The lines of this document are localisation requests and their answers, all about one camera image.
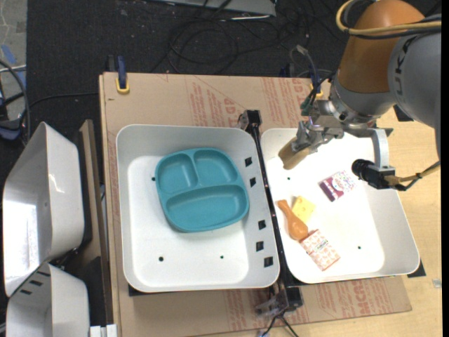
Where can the black cylinder on white bracket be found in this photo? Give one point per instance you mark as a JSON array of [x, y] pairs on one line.
[[368, 172]]

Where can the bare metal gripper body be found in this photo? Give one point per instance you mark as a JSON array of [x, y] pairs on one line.
[[329, 119]]

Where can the white plastic tray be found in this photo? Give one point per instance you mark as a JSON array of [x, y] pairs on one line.
[[196, 258], [358, 223]]

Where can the yellow cheese wedge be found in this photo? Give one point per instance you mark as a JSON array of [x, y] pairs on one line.
[[303, 209]]

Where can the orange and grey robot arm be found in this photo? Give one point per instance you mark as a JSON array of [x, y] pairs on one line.
[[375, 47]]

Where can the orange toy chicken drumstick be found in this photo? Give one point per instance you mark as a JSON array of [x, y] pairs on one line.
[[297, 226]]

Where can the brown cardboard board red print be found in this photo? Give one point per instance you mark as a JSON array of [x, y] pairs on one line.
[[182, 100]]

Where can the pink patterned carton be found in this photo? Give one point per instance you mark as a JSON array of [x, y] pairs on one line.
[[321, 250]]

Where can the blue divided plate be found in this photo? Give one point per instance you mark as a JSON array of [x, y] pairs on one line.
[[201, 191]]

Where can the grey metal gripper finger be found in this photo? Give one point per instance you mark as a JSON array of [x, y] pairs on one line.
[[315, 144], [301, 135]]

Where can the purple and white carton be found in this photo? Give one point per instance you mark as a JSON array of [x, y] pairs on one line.
[[337, 185]]

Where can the thin black rod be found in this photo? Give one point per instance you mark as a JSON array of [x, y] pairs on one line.
[[273, 209]]

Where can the tan toy bread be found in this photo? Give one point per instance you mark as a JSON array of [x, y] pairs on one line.
[[290, 157]]

